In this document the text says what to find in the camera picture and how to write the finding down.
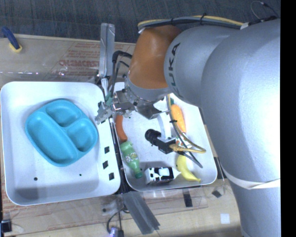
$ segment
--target duct tape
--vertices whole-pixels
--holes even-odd
[[[252,190],[252,189],[267,189],[267,188],[276,188],[276,187],[281,187],[281,178],[268,181],[268,182],[251,182],[251,181],[246,181],[239,179],[237,177],[234,177],[233,175],[229,174],[222,166],[223,172],[225,173],[226,177],[233,182],[234,184],[247,189],[247,190]]]

